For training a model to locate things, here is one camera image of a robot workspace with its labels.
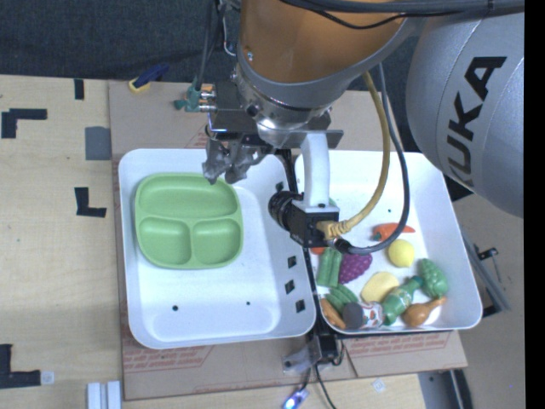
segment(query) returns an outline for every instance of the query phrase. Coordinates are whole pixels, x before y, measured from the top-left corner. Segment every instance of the brown cardboard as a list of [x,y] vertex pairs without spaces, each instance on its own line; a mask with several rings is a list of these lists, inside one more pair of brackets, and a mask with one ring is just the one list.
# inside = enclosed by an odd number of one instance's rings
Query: brown cardboard
[[[301,349],[305,337],[189,349],[153,350],[139,345],[127,324],[118,163],[136,148],[204,148],[206,115],[177,111],[173,101],[188,84],[152,83],[132,93],[126,82],[109,83],[118,277],[122,316],[125,400],[252,389],[300,383],[285,373],[282,357]],[[332,129],[343,129],[339,149],[381,150],[382,134],[369,93],[349,91],[334,105]],[[456,331],[348,339],[347,356],[328,367],[323,380],[446,370],[467,365]]]

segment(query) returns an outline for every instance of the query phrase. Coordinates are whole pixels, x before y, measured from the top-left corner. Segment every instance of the gray floor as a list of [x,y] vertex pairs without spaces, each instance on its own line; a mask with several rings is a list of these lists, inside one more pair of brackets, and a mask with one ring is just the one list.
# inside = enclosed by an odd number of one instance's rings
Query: gray floor
[[[163,80],[190,82],[200,60],[206,1],[0,0],[0,73],[131,79],[151,65],[167,63]],[[227,39],[236,41],[236,21],[233,24],[230,16]],[[404,81],[415,44],[411,38],[384,62],[393,113],[409,151],[417,148],[406,126]],[[233,64],[233,58],[218,49],[207,80],[226,78]],[[481,250],[498,249],[496,262],[485,264],[511,303],[510,310],[487,316],[462,332],[469,362],[463,370],[469,393],[464,409],[525,407],[524,223],[475,195],[454,195],[456,186],[450,189],[459,221],[472,241]],[[455,404],[456,392],[447,376],[430,373],[421,380],[430,409],[450,409],[445,401]]]

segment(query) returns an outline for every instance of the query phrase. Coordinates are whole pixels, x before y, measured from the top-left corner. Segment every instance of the yellow cable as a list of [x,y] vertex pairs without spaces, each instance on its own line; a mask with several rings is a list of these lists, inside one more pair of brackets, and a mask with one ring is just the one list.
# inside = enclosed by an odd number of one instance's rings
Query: yellow cable
[[318,222],[317,228],[324,233],[325,239],[337,238],[344,233],[350,232],[354,226],[359,224],[364,218],[366,218],[370,212],[375,208],[376,204],[381,199],[382,193],[384,192],[384,187],[386,186],[386,181],[388,177],[388,170],[390,168],[390,131],[388,129],[388,122],[386,111],[382,105],[378,91],[375,88],[373,79],[368,72],[363,74],[365,84],[367,85],[371,98],[373,99],[378,112],[378,118],[381,123],[382,131],[382,168],[379,181],[377,183],[375,192],[371,196],[369,203],[356,215],[348,220],[341,222]]

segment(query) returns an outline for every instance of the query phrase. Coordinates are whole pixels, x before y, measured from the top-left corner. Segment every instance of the black hole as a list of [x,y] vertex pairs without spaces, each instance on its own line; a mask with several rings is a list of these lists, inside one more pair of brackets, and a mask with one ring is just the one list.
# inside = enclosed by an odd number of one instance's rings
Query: black hole
[[296,302],[295,303],[295,310],[297,311],[298,314],[302,310],[305,310],[305,301],[304,300],[299,300],[298,302]]
[[295,282],[293,280],[290,280],[287,284],[284,285],[284,288],[286,289],[286,294],[290,294],[295,289]]

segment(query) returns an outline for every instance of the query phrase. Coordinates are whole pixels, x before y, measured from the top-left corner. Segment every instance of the yellow potato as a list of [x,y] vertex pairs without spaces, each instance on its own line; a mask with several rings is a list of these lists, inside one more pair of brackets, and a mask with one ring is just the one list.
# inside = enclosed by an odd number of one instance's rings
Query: yellow potato
[[396,239],[388,247],[388,257],[396,267],[410,267],[415,261],[415,247],[405,239]]
[[364,302],[382,302],[386,295],[398,286],[397,277],[388,271],[381,271],[371,276],[359,296]]

